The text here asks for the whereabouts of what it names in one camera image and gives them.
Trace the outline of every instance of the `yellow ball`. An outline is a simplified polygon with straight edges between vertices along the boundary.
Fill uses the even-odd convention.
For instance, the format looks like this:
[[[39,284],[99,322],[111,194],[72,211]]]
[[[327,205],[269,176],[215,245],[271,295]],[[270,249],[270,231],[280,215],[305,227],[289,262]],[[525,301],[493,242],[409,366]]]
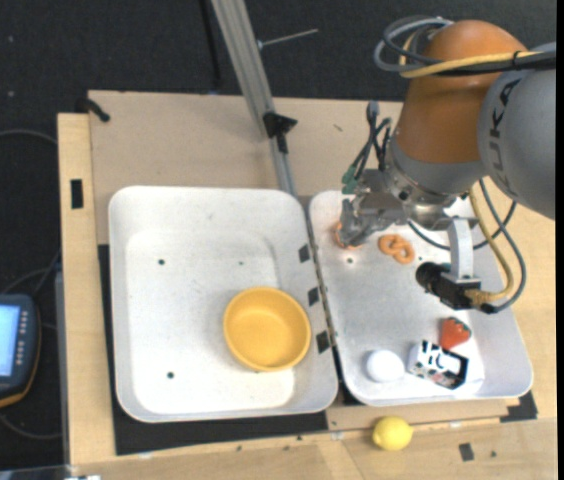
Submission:
[[[413,427],[399,416],[385,416],[373,429],[373,442],[385,450],[402,450],[412,437]]]

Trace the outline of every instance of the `metal pole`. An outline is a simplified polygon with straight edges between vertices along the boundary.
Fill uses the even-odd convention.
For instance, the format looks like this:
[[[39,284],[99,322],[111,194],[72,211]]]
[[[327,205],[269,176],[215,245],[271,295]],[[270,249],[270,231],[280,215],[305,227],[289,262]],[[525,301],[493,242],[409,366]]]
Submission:
[[[275,113],[275,107],[244,0],[211,0],[211,3],[251,117],[260,134],[269,137],[264,116]],[[270,142],[278,184],[282,190],[296,196],[288,157],[279,150],[277,141]]]

